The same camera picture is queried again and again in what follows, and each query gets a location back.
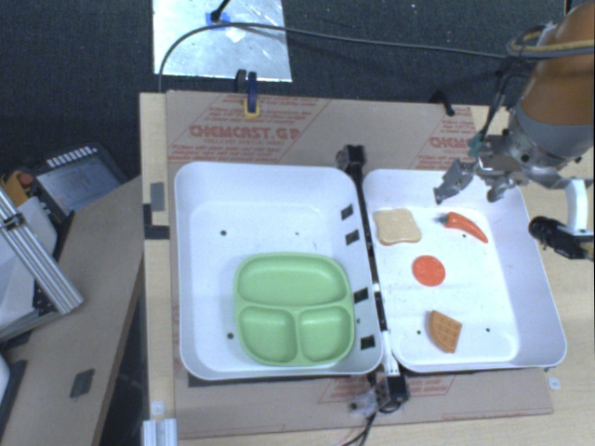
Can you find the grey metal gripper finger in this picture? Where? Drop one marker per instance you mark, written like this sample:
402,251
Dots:
450,180
500,187

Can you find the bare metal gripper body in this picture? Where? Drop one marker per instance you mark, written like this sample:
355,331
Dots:
516,156

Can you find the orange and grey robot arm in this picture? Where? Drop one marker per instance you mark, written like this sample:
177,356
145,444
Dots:
558,86

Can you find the orange carrot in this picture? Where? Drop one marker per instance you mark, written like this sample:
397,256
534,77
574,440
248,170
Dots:
466,225

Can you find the beige toast slice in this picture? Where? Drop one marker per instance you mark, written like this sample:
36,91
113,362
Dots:
397,226

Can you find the orange round slice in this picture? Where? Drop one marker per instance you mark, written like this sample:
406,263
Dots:
428,271

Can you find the thin black and white rod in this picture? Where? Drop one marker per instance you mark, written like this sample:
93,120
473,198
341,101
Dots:
372,253

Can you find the white plastic tray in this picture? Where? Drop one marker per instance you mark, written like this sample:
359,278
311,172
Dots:
260,212
502,295

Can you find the orange waffle piece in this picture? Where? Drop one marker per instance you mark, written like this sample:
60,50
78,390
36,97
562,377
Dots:
445,331

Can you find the brown cardboard board red print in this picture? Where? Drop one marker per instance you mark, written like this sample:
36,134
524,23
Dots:
297,123

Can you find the green divided plate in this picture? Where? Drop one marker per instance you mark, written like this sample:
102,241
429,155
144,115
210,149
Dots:
293,309

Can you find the black cylinder on white bracket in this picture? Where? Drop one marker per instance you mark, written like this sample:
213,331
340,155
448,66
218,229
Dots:
564,226

